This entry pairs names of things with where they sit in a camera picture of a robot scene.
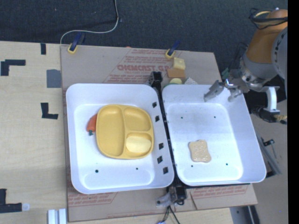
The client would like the yellow cheese block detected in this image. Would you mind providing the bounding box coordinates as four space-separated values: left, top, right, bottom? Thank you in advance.
172 57 186 70

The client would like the white plastic tray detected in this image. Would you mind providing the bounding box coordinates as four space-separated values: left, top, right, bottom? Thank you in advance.
161 84 267 187
65 83 175 195

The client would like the pale yellow potato slice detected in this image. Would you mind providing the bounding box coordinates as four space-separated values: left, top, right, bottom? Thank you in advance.
126 135 152 154

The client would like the orange carrot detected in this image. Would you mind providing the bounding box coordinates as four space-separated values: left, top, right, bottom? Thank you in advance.
86 113 98 136

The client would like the black cylinder on white bracket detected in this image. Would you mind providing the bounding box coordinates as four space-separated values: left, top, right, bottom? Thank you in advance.
251 85 287 124

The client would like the thin black rod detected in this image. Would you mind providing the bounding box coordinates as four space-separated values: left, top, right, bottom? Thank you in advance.
154 79 179 188

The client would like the beige bread slice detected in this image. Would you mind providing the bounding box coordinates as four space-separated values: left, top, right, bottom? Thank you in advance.
188 139 212 164

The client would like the black block with thin wires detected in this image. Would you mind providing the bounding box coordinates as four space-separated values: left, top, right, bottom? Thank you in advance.
168 185 188 205
149 71 164 88

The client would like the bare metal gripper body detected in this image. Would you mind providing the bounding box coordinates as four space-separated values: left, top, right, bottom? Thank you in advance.
225 69 266 95

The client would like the yellow divided plate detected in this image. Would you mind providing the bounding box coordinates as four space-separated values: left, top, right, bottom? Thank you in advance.
95 104 155 160

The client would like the brown cardboard board red print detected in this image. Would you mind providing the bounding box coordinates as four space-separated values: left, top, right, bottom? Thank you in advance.
60 45 258 223

